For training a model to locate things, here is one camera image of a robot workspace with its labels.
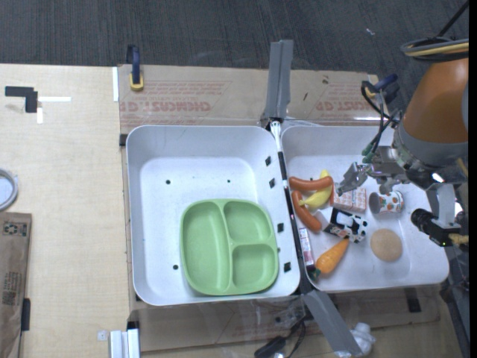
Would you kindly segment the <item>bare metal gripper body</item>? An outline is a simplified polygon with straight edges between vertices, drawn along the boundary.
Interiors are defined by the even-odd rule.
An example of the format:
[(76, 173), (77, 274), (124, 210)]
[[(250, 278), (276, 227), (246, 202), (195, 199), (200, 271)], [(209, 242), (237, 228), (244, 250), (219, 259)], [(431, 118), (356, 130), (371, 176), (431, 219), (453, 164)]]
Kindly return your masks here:
[(378, 183), (409, 183), (405, 170), (396, 161), (390, 146), (378, 146), (370, 155), (368, 174)]

